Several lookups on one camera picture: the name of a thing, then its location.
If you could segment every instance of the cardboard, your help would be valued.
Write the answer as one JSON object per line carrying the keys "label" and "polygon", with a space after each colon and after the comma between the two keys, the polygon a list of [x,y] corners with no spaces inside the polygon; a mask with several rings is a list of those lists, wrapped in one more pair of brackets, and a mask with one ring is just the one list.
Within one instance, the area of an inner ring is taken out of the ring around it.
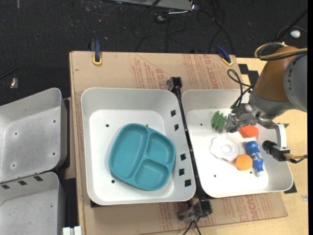
{"label": "cardboard", "polygon": [[[170,231],[184,230],[189,225],[178,220],[178,214],[188,209],[186,203],[92,207],[86,187],[81,95],[84,90],[91,87],[165,89],[166,81],[171,76],[182,78],[182,90],[238,89],[239,85],[226,74],[228,69],[234,69],[241,76],[237,59],[232,56],[234,64],[228,67],[218,55],[102,52],[102,65],[95,66],[92,63],[92,54],[88,51],[73,51],[69,60],[78,214],[83,234],[139,235],[159,232],[178,234]],[[212,199],[210,202],[213,213],[207,218],[202,218],[198,225],[205,227],[207,231],[210,227],[222,224],[242,222],[250,224],[249,221],[253,220],[286,217],[288,214],[283,197],[281,193],[266,193]],[[302,223],[307,223],[305,215],[303,220]],[[258,228],[255,223],[252,222],[252,227]],[[225,231],[224,234],[233,234],[232,229],[222,229]],[[243,232],[243,226],[237,230]],[[284,234],[292,234],[290,232],[292,229],[289,227]]]}

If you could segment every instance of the blue divided plate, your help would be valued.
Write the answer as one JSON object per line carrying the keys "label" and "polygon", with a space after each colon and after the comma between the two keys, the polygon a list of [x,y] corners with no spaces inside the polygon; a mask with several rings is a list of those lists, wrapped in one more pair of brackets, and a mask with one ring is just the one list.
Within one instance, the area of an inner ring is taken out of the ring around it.
{"label": "blue divided plate", "polygon": [[118,134],[109,157],[113,176],[143,190],[158,190],[168,181],[175,162],[175,147],[160,132],[128,124]]}

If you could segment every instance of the orange fruit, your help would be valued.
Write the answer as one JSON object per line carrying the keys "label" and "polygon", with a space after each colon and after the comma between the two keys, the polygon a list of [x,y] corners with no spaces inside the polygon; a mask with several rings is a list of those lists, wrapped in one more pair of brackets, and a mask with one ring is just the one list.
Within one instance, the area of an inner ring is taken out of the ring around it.
{"label": "orange fruit", "polygon": [[236,166],[239,170],[249,170],[252,165],[253,160],[247,154],[241,154],[236,158]]}

